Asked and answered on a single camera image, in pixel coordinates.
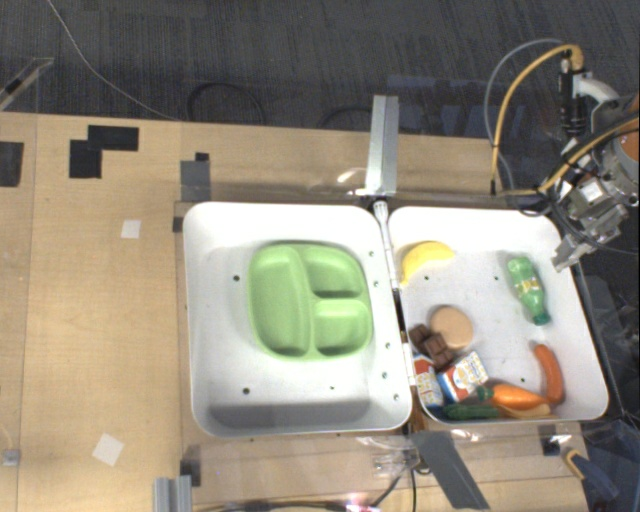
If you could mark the yellow banana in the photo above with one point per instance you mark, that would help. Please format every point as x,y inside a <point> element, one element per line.
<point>422,252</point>

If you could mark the white and orange carton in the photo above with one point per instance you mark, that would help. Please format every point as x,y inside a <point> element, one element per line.
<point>462,379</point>

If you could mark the green divided plate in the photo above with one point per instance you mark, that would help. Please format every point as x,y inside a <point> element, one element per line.
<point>280,300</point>

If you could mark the tan round biscuit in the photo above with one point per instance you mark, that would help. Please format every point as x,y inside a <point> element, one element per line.
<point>452,326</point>

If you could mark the green plastic bottle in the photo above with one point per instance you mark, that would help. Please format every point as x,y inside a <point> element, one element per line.
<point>527,287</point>

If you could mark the dark green pea pod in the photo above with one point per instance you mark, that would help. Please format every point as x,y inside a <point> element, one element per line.
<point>470,411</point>

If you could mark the white plastic tray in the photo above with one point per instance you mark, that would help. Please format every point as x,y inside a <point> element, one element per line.
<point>225,320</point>
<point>495,300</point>

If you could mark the red and white carton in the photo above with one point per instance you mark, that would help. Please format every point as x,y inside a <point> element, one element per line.
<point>428,385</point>

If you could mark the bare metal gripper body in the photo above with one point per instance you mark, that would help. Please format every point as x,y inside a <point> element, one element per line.
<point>597,205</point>

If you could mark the orange sausage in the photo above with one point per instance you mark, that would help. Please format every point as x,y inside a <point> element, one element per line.
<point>550,372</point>

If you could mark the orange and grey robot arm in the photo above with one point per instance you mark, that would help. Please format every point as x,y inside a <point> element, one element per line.
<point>632,150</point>

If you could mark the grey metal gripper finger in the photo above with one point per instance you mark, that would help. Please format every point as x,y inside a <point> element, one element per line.
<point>562,258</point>
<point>576,246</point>

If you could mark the orange carrot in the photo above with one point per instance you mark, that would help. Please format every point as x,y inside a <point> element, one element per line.
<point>515,396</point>

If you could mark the black cylinder on white bracket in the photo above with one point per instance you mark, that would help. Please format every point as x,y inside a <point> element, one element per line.
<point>573,107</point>

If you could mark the brown chocolate bar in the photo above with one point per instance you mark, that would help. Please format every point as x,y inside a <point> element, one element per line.
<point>432,346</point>

